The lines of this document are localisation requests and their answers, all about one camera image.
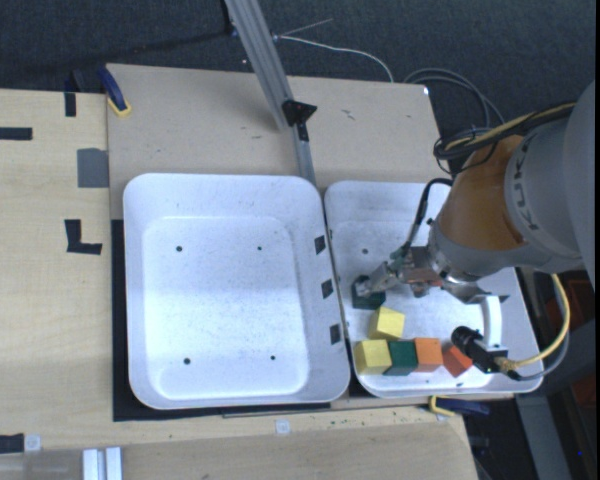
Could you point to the orange cube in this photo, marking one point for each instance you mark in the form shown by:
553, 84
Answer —
428, 353

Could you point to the red cube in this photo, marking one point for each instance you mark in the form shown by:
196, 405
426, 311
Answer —
456, 362

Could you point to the pale wood board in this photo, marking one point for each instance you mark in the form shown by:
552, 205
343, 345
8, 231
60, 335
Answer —
205, 118

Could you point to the black cylinder on white bracket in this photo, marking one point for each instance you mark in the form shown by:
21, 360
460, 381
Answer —
480, 348

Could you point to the yellow cube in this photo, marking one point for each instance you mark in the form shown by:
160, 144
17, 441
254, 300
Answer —
386, 322
372, 355

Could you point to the green cube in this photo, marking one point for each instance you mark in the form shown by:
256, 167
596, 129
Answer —
369, 302
403, 355

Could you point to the white plastic tray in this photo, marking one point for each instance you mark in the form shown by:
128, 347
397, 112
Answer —
430, 313
220, 293

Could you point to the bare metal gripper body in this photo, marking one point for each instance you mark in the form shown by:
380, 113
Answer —
416, 268

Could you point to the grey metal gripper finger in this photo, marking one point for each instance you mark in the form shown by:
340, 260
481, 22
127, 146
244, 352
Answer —
362, 285
383, 275

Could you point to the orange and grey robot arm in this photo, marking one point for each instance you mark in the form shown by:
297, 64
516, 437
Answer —
485, 208

